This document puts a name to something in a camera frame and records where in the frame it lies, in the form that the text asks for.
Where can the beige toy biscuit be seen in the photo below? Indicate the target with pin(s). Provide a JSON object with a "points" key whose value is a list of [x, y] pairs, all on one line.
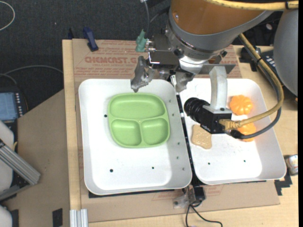
{"points": [[201, 137]]}

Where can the brown cardboard board red print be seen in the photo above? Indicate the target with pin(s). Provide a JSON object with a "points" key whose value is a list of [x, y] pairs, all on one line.
{"points": [[113, 60]]}

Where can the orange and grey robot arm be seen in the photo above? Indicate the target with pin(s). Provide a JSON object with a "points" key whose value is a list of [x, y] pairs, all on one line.
{"points": [[201, 11]]}

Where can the black cylinder on white bracket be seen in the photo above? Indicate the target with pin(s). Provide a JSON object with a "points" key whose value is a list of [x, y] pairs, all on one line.
{"points": [[208, 117]]}

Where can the green divided plate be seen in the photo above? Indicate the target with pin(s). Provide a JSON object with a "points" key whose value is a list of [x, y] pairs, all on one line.
{"points": [[138, 119]]}

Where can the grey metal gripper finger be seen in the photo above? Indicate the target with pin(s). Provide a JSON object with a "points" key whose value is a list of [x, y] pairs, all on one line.
{"points": [[182, 80], [140, 78]]}

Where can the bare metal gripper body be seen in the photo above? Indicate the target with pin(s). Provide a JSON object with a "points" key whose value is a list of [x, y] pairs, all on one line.
{"points": [[163, 53]]}

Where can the orange toy pumpkin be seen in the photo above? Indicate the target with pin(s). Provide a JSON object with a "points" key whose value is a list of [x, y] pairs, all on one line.
{"points": [[248, 129], [241, 105]]}

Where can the white plastic tray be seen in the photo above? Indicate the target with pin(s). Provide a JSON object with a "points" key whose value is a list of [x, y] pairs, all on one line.
{"points": [[232, 157], [132, 164]]}

